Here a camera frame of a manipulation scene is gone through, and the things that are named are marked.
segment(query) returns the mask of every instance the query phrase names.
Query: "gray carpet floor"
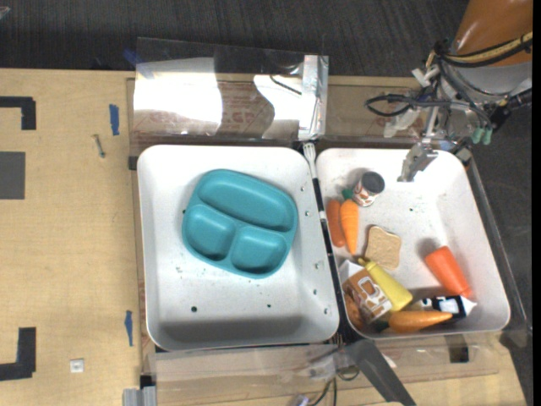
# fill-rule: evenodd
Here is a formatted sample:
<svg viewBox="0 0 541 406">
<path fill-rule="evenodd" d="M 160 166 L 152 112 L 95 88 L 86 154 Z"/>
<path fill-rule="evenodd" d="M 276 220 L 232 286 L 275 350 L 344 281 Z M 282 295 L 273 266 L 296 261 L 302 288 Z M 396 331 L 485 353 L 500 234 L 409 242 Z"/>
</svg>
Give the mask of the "gray carpet floor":
<svg viewBox="0 0 541 406">
<path fill-rule="evenodd" d="M 452 38 L 468 0 L 0 0 L 0 67 L 133 69 L 138 37 L 322 52 L 331 74 L 409 76 Z M 533 404 L 532 113 L 474 151 L 530 334 L 511 345 Z"/>
</svg>

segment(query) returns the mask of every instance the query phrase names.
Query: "toy bread slice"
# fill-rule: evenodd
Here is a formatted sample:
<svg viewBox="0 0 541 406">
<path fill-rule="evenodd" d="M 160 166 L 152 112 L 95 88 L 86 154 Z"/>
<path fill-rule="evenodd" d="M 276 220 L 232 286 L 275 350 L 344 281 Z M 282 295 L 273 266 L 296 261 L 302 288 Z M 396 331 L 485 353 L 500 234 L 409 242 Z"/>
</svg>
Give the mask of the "toy bread slice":
<svg viewBox="0 0 541 406">
<path fill-rule="evenodd" d="M 369 244 L 364 258 L 374 261 L 385 269 L 397 269 L 401 245 L 402 240 L 399 236 L 388 233 L 381 227 L 373 226 L 369 230 Z"/>
</svg>

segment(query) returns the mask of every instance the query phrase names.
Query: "screw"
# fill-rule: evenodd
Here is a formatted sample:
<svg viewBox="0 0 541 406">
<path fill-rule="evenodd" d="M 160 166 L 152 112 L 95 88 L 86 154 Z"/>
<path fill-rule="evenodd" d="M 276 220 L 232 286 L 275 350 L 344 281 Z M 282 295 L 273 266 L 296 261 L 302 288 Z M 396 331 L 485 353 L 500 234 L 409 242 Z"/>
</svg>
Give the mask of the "screw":
<svg viewBox="0 0 541 406">
<path fill-rule="evenodd" d="M 105 152 L 101 148 L 100 137 L 98 137 L 97 134 L 94 134 L 92 135 L 92 138 L 94 139 L 94 141 L 96 142 L 96 145 L 98 146 L 98 153 L 100 154 L 102 158 L 105 158 Z"/>
</svg>

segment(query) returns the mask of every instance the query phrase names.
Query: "clear plastic panel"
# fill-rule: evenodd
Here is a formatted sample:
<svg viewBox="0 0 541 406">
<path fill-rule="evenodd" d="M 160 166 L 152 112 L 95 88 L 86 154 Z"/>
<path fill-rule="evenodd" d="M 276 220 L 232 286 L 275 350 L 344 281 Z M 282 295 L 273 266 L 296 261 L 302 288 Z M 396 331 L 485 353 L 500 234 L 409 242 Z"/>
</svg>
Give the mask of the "clear plastic panel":
<svg viewBox="0 0 541 406">
<path fill-rule="evenodd" d="M 467 336 L 465 346 L 467 361 L 451 362 L 449 345 L 442 337 L 426 340 L 423 345 L 412 341 L 378 343 L 403 383 L 500 372 L 503 347 L 494 336 Z M 348 390 L 373 386 L 343 347 L 334 344 L 150 353 L 147 359 L 158 401 L 179 406 L 255 398 L 299 404 L 295 403 L 299 397 L 312 403 L 334 378 L 342 401 L 351 397 L 346 394 Z M 329 404 L 331 398 L 329 393 L 327 402 L 322 403 Z"/>
<path fill-rule="evenodd" d="M 132 155 L 149 145 L 312 140 L 325 132 L 328 58 L 140 38 Z"/>
</svg>

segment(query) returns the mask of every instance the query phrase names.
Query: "black tape marking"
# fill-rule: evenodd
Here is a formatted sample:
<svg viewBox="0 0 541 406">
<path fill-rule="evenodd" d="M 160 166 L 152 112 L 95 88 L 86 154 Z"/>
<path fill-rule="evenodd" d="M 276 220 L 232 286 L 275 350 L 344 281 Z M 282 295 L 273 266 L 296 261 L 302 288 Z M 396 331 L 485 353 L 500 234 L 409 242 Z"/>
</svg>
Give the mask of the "black tape marking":
<svg viewBox="0 0 541 406">
<path fill-rule="evenodd" d="M 36 329 L 19 328 L 17 360 L 0 364 L 0 381 L 14 381 L 32 377 L 36 371 Z"/>
<path fill-rule="evenodd" d="M 0 108 L 20 108 L 20 128 L 36 130 L 36 101 L 31 96 L 0 96 Z"/>
<path fill-rule="evenodd" d="M 0 200 L 25 199 L 26 154 L 0 152 Z"/>
</svg>

